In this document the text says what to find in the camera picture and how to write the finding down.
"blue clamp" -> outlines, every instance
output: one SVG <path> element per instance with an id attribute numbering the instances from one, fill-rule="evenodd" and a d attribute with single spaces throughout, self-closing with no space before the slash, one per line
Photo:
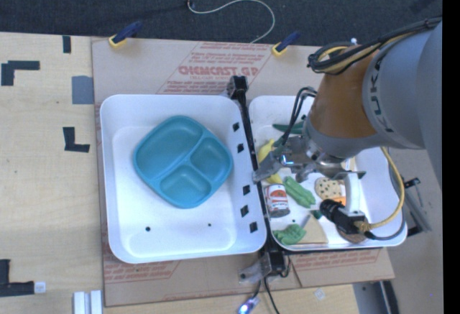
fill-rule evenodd
<path id="1" fill-rule="evenodd" d="M 295 31 L 289 34 L 283 41 L 277 43 L 272 47 L 272 53 L 275 56 L 281 56 L 288 48 L 288 45 L 294 43 L 300 37 L 300 33 Z"/>
<path id="2" fill-rule="evenodd" d="M 135 37 L 142 28 L 141 22 L 134 22 L 123 28 L 120 32 L 109 38 L 109 43 L 113 48 L 118 48 L 127 42 L 128 37 Z"/>

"wooden table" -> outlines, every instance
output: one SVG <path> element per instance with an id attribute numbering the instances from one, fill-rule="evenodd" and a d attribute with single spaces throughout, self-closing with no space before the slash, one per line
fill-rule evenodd
<path id="1" fill-rule="evenodd" d="M 0 33 L 0 62 L 36 60 L 0 86 L 0 259 L 10 282 L 46 293 L 0 298 L 0 313 L 71 313 L 74 292 L 103 289 L 93 104 L 73 104 L 71 78 L 92 76 L 91 38 Z M 65 151 L 64 127 L 89 152 Z M 281 313 L 358 313 L 352 285 L 273 293 Z M 253 313 L 274 313 L 266 293 Z M 105 313 L 235 313 L 248 295 L 104 308 Z"/>

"red and white can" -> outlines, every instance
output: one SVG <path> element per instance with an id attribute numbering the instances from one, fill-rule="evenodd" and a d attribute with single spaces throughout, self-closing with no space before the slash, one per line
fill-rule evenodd
<path id="1" fill-rule="evenodd" d="M 270 217 L 283 217 L 290 213 L 288 195 L 283 184 L 271 184 L 265 188 L 265 200 Z"/>

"blue plate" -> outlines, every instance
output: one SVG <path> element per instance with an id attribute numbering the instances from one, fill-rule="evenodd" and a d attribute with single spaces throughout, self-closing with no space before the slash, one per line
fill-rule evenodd
<path id="1" fill-rule="evenodd" d="M 230 151 L 187 116 L 170 117 L 134 150 L 137 174 L 166 201 L 194 208 L 210 198 L 233 167 Z"/>

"cardboard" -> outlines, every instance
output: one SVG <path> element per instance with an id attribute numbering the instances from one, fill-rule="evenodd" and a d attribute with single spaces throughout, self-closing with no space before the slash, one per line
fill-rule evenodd
<path id="1" fill-rule="evenodd" d="M 258 253 L 127 264 L 116 259 L 107 241 L 104 169 L 98 110 L 120 93 L 220 94 L 233 75 L 247 77 L 247 99 L 261 95 L 294 96 L 303 86 L 317 88 L 321 75 L 306 68 L 317 47 L 290 46 L 275 57 L 270 45 L 225 42 L 138 40 L 114 49 L 107 39 L 92 44 L 98 176 L 103 239 L 105 305 L 127 305 L 193 297 L 251 293 L 238 271 L 254 264 Z M 327 251 L 290 257 L 293 268 L 274 280 L 273 290 L 389 280 L 394 272 L 385 249 Z"/>

